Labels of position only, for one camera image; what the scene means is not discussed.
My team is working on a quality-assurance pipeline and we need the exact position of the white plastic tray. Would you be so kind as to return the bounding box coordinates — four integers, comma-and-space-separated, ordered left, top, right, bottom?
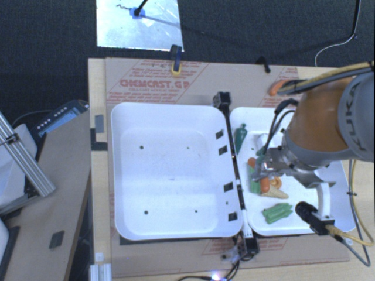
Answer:
229, 107, 357, 237
110, 101, 244, 241

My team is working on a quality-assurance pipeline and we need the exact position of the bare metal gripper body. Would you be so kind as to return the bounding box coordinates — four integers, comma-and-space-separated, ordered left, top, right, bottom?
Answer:
261, 146, 297, 177

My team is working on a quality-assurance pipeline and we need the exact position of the brown cardboard board, red print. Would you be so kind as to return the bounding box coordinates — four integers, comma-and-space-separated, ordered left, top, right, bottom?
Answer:
104, 57, 352, 278

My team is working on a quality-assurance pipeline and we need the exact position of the thin black and white rod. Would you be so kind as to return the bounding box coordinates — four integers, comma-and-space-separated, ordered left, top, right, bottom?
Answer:
219, 104, 253, 240

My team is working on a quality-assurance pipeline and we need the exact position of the green toy beans bundle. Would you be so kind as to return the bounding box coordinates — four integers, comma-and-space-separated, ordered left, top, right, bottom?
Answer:
248, 166, 262, 195
262, 203, 294, 225

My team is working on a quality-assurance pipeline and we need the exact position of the black cylinder on white bracket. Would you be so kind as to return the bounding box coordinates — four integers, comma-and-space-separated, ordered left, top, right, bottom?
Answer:
295, 180, 336, 236

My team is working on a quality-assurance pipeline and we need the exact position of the pale tan toy wedge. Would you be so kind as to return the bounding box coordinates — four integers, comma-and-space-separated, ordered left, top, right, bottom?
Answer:
260, 185, 289, 200

